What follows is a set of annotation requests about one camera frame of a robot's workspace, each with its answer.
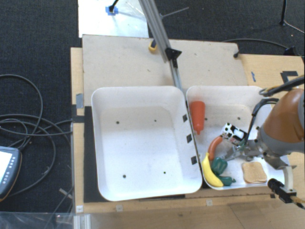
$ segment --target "wooden table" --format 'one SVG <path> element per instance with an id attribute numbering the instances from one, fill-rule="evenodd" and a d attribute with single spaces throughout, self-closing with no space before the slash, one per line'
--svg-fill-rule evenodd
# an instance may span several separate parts
<path id="1" fill-rule="evenodd" d="M 282 72 L 304 74 L 300 57 L 246 55 L 238 57 L 248 85 L 270 87 L 282 84 Z M 71 48 L 72 104 L 83 90 L 82 48 Z M 77 109 L 84 115 L 84 109 Z M 216 191 L 201 189 L 182 199 L 83 202 L 84 123 L 73 124 L 75 207 L 77 213 L 92 216 L 92 228 L 287 228 L 304 225 L 303 211 L 270 197 L 267 187 Z M 289 156 L 294 169 L 294 188 L 305 198 L 304 155 Z"/>

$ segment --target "blue clamp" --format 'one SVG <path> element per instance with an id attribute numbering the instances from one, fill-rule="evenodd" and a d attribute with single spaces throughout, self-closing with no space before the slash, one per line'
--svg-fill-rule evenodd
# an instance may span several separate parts
<path id="1" fill-rule="evenodd" d="M 106 7 L 106 13 L 108 13 L 108 15 L 115 16 L 116 14 L 119 13 L 119 10 L 118 10 L 117 7 L 114 7 L 113 12 L 110 12 L 109 7 L 110 7 L 110 6 Z"/>

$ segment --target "slice of bread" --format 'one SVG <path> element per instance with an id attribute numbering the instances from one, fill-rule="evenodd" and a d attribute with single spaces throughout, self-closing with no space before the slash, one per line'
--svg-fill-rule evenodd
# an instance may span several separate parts
<path id="1" fill-rule="evenodd" d="M 267 181 L 267 175 L 259 162 L 242 164 L 244 181 L 246 183 L 263 183 Z"/>

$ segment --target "white plastic tray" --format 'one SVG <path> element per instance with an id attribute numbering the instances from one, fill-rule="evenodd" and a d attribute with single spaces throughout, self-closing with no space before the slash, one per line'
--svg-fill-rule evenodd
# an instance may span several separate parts
<path id="1" fill-rule="evenodd" d="M 193 193 L 202 185 L 183 93 L 105 87 L 91 98 L 98 187 L 110 201 Z"/>
<path id="2" fill-rule="evenodd" d="M 201 161 L 205 157 L 210 143 L 214 138 L 221 134 L 222 127 L 231 123 L 244 131 L 248 131 L 251 121 L 251 113 L 254 106 L 262 99 L 258 94 L 261 88 L 256 86 L 193 86 L 188 89 L 186 97 L 189 104 L 193 101 L 203 101 L 205 103 L 204 130 L 200 135 L 195 135 L 197 150 Z M 256 117 L 254 126 L 249 139 L 255 139 L 257 135 L 257 126 L 261 126 L 271 111 L 270 105 L 263 106 Z M 215 157 L 222 157 L 232 145 L 223 141 L 218 145 Z M 282 157 L 287 164 L 287 156 Z M 282 183 L 285 182 L 282 170 L 274 170 L 263 159 L 256 157 L 253 162 L 260 162 L 267 175 L 267 180 L 275 178 Z M 229 187 L 213 187 L 217 190 L 234 189 L 243 187 L 261 187 L 267 186 L 267 183 L 247 184 L 243 178 L 242 163 L 246 162 L 242 158 L 236 158 L 228 161 L 228 167 L 222 176 L 231 176 L 236 180 Z"/>

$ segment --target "black clamp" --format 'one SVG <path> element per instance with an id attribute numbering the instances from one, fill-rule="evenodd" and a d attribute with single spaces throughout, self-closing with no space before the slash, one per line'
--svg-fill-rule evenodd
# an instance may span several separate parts
<path id="1" fill-rule="evenodd" d="M 176 50 L 176 49 L 166 48 L 165 53 L 166 53 L 167 59 L 172 60 L 173 67 L 178 68 L 177 58 L 180 56 L 180 54 L 182 52 L 179 50 Z"/>

